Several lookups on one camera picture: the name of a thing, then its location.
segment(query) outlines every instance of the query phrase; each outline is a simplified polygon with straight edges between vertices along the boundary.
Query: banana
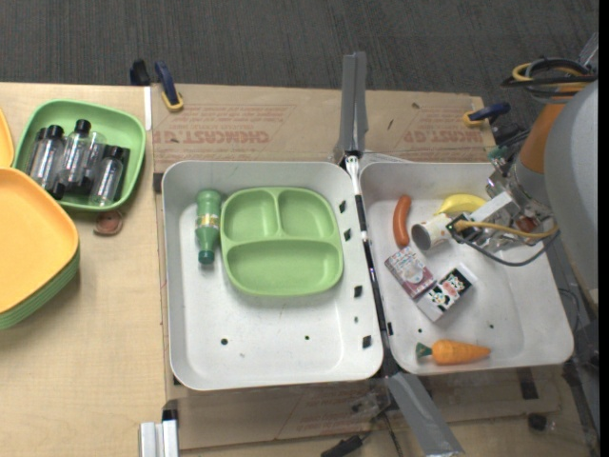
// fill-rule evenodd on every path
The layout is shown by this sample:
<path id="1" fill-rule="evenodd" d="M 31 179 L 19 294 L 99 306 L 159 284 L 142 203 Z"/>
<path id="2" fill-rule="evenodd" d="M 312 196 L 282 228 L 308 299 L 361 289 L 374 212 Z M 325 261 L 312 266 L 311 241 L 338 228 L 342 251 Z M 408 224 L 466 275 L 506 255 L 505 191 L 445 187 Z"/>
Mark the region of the banana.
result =
<path id="1" fill-rule="evenodd" d="M 451 194 L 444 198 L 440 208 L 436 211 L 436 215 L 440 213 L 457 213 L 461 211 L 472 212 L 479 209 L 482 205 L 484 205 L 488 200 L 484 200 L 484 198 L 480 198 L 480 196 L 476 196 L 474 194 L 469 193 L 456 193 Z"/>

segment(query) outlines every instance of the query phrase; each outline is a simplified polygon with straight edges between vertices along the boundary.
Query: table surface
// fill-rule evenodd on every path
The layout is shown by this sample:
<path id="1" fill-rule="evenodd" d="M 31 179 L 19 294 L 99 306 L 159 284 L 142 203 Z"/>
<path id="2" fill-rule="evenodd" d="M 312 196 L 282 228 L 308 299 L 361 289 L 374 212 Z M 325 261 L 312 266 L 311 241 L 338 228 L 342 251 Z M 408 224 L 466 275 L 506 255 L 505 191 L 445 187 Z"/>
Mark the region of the table surface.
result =
<path id="1" fill-rule="evenodd" d="M 145 90 L 136 87 L 0 84 L 0 109 L 16 144 L 30 115 L 56 98 L 86 100 L 147 121 Z M 0 331 L 0 448 L 11 456 L 136 456 L 138 428 L 159 421 L 166 403 L 166 364 L 152 134 L 125 224 L 94 234 L 94 213 L 70 212 L 78 228 L 78 274 L 29 318 Z M 578 420 L 569 387 L 553 378 L 561 413 Z M 522 415 L 451 423 L 470 456 L 588 455 L 585 447 L 531 435 Z M 397 432 L 404 455 L 422 455 L 414 435 Z M 319 455 L 338 437 L 185 451 L 185 455 Z M 360 454 L 398 455 L 386 431 Z"/>

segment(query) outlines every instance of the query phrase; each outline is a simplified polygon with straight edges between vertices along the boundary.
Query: toy carrot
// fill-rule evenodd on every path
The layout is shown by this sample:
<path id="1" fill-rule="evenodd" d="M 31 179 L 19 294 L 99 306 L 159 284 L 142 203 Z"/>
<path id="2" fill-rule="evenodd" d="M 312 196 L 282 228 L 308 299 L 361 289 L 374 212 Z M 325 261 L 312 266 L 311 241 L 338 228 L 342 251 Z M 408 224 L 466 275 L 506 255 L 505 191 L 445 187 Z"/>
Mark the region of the toy carrot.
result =
<path id="1" fill-rule="evenodd" d="M 417 358 L 431 355 L 440 366 L 451 364 L 466 364 L 482 359 L 491 353 L 491 349 L 476 346 L 456 340 L 440 339 L 433 346 L 428 347 L 422 343 L 417 344 Z"/>
<path id="2" fill-rule="evenodd" d="M 406 216 L 410 211 L 412 199 L 407 194 L 402 195 L 393 211 L 393 235 L 398 247 L 405 248 L 410 242 L 410 236 L 406 229 Z"/>

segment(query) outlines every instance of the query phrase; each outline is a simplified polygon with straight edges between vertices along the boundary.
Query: white tray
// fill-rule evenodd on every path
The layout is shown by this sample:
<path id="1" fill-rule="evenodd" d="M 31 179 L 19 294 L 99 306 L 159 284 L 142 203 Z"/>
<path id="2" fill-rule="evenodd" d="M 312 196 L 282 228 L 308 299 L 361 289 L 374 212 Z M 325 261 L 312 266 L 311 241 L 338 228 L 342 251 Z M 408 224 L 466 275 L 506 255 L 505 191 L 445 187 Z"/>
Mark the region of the white tray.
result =
<path id="1" fill-rule="evenodd" d="M 220 251 L 199 266 L 196 194 L 224 198 L 255 187 L 301 187 L 334 209 L 342 235 L 344 272 L 319 294 L 243 294 L 228 280 Z M 372 287 L 349 176 L 330 163 L 185 161 L 163 179 L 171 368 L 196 390 L 364 380 L 383 358 Z M 345 202 L 340 213 L 339 206 Z M 355 287 L 362 287 L 355 296 Z M 370 337 L 370 345 L 363 342 Z"/>
<path id="2" fill-rule="evenodd" d="M 412 197 L 408 231 L 429 219 L 442 200 L 467 192 L 488 198 L 486 180 L 490 165 L 373 163 L 363 168 L 361 187 L 368 232 L 387 322 L 393 334 L 391 350 L 400 366 L 415 374 L 438 374 L 491 368 L 559 364 L 573 351 L 573 336 L 547 257 L 519 268 L 487 259 L 474 249 L 450 240 L 426 253 L 410 246 L 437 278 L 464 263 L 478 281 L 437 322 L 431 322 L 403 291 L 384 265 L 399 248 L 393 238 L 393 210 L 403 194 Z M 499 254 L 521 261 L 540 248 L 512 248 Z M 491 347 L 488 359 L 460 366 L 437 366 L 430 358 L 417 360 L 417 342 L 433 344 L 453 338 Z"/>

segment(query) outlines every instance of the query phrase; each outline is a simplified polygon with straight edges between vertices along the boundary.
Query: green bottle cap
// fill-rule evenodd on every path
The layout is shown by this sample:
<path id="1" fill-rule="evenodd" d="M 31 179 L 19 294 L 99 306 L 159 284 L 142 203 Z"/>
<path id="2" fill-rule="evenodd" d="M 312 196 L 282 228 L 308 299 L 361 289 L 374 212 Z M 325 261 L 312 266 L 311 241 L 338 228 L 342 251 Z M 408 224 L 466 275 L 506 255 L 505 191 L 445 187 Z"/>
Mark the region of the green bottle cap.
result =
<path id="1" fill-rule="evenodd" d="M 200 250 L 199 251 L 199 262 L 201 264 L 212 264 L 214 259 L 212 250 Z"/>

